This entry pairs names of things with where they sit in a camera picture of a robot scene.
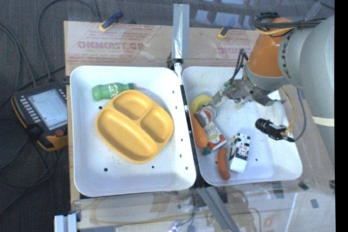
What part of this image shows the black cylinder on white bracket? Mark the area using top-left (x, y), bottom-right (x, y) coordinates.
top-left (254, 99), bottom-right (288, 141)

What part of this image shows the orange sausage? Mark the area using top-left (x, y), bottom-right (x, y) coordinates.
top-left (216, 146), bottom-right (232, 181)

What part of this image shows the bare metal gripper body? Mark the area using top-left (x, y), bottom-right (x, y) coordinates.
top-left (222, 80), bottom-right (287, 107)

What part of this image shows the green plastic bottle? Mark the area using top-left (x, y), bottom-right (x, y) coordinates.
top-left (91, 82), bottom-right (135, 102)

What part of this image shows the white plastic tray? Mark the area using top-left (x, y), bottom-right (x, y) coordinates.
top-left (69, 65), bottom-right (197, 198)
top-left (181, 66), bottom-right (303, 187)

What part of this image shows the yellow banana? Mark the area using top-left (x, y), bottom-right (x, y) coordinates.
top-left (189, 93), bottom-right (214, 115)

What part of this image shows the yellow divided plate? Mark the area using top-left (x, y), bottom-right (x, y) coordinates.
top-left (95, 89), bottom-right (175, 164)

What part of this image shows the white and orange juice carton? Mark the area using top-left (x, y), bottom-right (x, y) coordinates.
top-left (202, 121), bottom-right (228, 153)

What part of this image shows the brown cardboard board, red print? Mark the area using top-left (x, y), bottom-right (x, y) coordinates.
top-left (63, 20), bottom-right (335, 229)

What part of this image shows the red and white can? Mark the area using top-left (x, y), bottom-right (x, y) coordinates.
top-left (194, 105), bottom-right (219, 127)

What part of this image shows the orange carrot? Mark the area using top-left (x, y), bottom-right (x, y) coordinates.
top-left (189, 112), bottom-right (213, 156)

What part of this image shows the black and white milk carton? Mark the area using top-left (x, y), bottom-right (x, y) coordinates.
top-left (228, 132), bottom-right (251, 174)

